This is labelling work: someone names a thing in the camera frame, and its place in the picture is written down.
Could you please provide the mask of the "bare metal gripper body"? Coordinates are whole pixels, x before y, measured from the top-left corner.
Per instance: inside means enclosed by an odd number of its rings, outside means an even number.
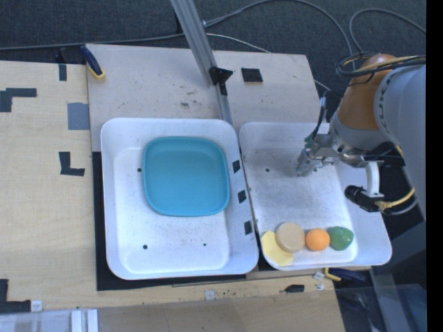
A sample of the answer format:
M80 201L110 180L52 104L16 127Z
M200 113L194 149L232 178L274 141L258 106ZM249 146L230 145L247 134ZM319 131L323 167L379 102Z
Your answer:
M338 162L356 168L367 164L365 150L352 147L331 133L318 133L315 136L311 133L305 138L305 149L308 151L309 158L318 160L317 168L335 165Z

